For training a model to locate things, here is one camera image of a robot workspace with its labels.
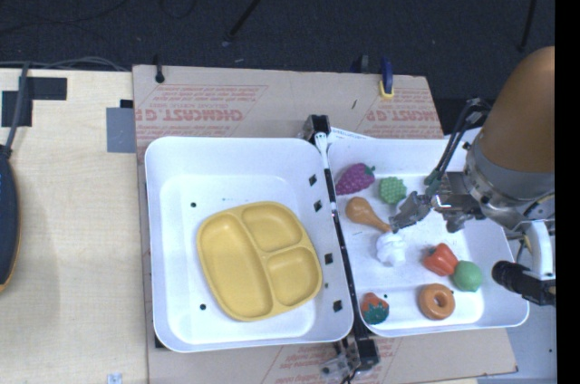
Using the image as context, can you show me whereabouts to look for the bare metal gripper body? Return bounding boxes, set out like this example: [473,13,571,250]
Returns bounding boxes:
[430,170,522,230]

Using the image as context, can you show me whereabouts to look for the green toy grapes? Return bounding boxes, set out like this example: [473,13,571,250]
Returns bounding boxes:
[378,176,408,206]

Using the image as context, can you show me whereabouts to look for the orange toy bell pepper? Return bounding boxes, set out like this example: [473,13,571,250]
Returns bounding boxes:
[422,242,459,278]

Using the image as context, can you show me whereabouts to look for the white toy garlic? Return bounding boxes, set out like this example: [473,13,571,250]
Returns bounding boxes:
[374,231,408,267]

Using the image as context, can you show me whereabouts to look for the brown toy chicken drumstick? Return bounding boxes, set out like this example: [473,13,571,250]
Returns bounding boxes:
[344,196,393,235]

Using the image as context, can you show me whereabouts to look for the green toy lime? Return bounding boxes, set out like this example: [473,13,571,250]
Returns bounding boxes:
[452,259,484,293]

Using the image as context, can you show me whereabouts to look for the purple toy grapes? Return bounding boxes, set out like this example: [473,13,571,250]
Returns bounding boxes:
[334,162,377,197]

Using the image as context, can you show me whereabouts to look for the thin black and white rod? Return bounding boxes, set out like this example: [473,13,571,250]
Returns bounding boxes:
[314,131,369,341]

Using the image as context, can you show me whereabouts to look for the orange toy doughnut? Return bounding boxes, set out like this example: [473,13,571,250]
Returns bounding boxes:
[417,283,457,322]

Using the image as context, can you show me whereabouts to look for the white plastic tray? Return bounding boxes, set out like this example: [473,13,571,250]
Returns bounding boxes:
[144,135,355,354]
[324,136,531,339]

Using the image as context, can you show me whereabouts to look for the white paper label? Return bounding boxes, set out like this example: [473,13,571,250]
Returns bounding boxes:
[327,126,380,144]

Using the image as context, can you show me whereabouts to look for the red toy strawberry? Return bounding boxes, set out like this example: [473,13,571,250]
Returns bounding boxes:
[359,292,391,326]

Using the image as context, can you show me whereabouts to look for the brown cardboard board, red print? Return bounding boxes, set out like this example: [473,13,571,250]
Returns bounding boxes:
[131,64,519,384]

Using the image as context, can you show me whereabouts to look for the yellow divided plate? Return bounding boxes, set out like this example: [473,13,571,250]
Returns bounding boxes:
[195,200,324,323]

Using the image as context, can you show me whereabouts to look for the black cylinder on white bracket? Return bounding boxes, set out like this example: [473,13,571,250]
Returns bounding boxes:
[491,216,556,307]

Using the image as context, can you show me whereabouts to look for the black block with thin wires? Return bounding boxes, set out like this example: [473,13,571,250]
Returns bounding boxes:
[354,335,382,374]
[302,114,331,143]

